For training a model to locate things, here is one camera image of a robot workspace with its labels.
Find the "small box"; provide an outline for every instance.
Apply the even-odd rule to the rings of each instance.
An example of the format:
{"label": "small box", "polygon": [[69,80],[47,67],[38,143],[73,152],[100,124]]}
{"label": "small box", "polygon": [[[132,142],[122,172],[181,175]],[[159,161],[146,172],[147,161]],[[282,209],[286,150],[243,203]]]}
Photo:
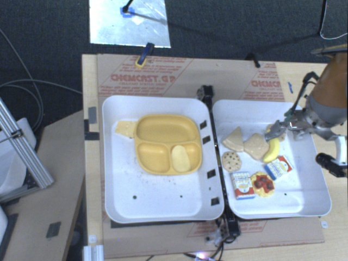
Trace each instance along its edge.
{"label": "small box", "polygon": [[276,180],[289,173],[294,168],[285,156],[281,156],[266,164],[265,169],[272,180]]}
{"label": "small box", "polygon": [[235,172],[232,173],[231,177],[237,200],[254,198],[256,196],[248,172]]}

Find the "blue and yellow clamp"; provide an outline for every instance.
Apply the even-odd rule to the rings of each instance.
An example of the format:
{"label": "blue and yellow clamp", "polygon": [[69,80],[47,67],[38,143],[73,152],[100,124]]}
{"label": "blue and yellow clamp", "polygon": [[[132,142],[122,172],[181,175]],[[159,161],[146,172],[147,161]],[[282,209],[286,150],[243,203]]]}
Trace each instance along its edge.
{"label": "blue and yellow clamp", "polygon": [[144,48],[144,50],[143,50],[141,56],[139,56],[139,57],[137,58],[137,60],[135,61],[135,66],[138,67],[138,68],[140,68],[140,69],[141,69],[142,67],[144,67],[145,64],[146,64],[146,61],[147,61],[146,57],[147,57],[148,55],[151,55],[151,54],[152,54],[153,49],[154,49],[154,44],[148,42],[147,45],[145,46],[145,48]]}

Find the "silver sheet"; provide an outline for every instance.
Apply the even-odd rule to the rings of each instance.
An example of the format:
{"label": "silver sheet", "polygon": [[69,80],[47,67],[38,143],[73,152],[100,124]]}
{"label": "silver sheet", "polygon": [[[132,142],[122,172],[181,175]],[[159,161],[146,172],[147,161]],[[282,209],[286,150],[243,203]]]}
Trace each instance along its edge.
{"label": "silver sheet", "polygon": [[129,11],[122,7],[129,0],[89,0],[90,42],[125,46],[170,48],[164,0],[134,0]]}

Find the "yellow plate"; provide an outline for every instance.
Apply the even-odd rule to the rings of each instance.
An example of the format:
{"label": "yellow plate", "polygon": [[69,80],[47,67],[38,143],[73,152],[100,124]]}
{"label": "yellow plate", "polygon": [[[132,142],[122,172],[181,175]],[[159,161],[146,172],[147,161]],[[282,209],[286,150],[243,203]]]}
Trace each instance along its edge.
{"label": "yellow plate", "polygon": [[[138,162],[149,173],[183,175],[192,173],[201,166],[200,133],[194,121],[186,116],[171,114],[143,116],[136,124],[134,140]],[[181,161],[180,157],[183,160],[188,157],[189,165],[178,167],[187,163]]]}

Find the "toy banana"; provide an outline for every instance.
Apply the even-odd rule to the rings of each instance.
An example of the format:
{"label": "toy banana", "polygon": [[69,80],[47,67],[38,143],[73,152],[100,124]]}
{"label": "toy banana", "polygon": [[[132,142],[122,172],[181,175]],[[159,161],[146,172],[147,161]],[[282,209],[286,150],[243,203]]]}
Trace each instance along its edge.
{"label": "toy banana", "polygon": [[278,157],[279,154],[279,138],[272,138],[270,140],[270,148],[268,149],[267,153],[263,157],[264,163],[270,163],[271,161],[275,160]]}

